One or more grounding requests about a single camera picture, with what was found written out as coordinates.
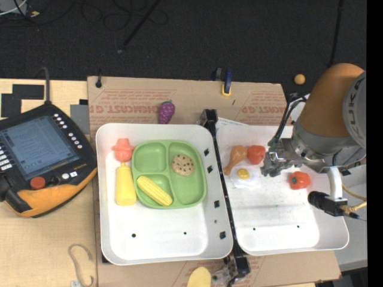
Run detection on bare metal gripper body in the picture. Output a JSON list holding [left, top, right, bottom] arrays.
[[267, 137, 327, 173]]

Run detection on white fried egg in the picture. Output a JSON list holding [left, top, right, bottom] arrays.
[[229, 167, 262, 190]]

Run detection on orange bell pepper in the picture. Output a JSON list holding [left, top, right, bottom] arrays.
[[288, 170, 312, 191]]

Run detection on brown chicken drumstick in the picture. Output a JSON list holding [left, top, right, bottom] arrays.
[[223, 144, 248, 176]]

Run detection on thin black rod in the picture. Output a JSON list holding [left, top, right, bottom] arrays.
[[206, 120, 244, 260]]

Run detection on white plastic tray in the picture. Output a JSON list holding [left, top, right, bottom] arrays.
[[215, 117, 350, 257], [95, 123, 234, 266]]

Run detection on brown chocolate chip biscuit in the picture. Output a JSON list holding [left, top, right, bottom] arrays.
[[171, 153, 196, 178]]

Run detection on green divided plate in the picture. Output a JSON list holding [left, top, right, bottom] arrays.
[[131, 139, 208, 210]]

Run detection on brown cardboard board red print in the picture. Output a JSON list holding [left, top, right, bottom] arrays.
[[86, 75, 342, 287]]

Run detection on yellow corn cob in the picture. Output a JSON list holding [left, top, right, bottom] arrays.
[[136, 175, 174, 207]]

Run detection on purple grapes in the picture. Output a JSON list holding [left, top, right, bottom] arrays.
[[157, 100, 176, 125]]

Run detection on pale yellow oval toy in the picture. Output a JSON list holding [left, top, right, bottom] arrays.
[[186, 266, 212, 287]]

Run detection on yellow mustard bottle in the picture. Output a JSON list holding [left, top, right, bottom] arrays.
[[115, 162, 138, 207]]

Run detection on pink hat-shaped toy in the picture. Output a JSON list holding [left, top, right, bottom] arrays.
[[111, 138, 135, 163]]

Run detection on tan rubber band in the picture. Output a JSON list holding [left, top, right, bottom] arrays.
[[68, 243, 95, 287]]

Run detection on black cylinder on white bracket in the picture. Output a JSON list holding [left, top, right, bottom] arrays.
[[307, 166, 349, 218]]

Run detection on black block with thin wires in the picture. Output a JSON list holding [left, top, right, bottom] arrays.
[[223, 255, 252, 284], [199, 108, 218, 128]]

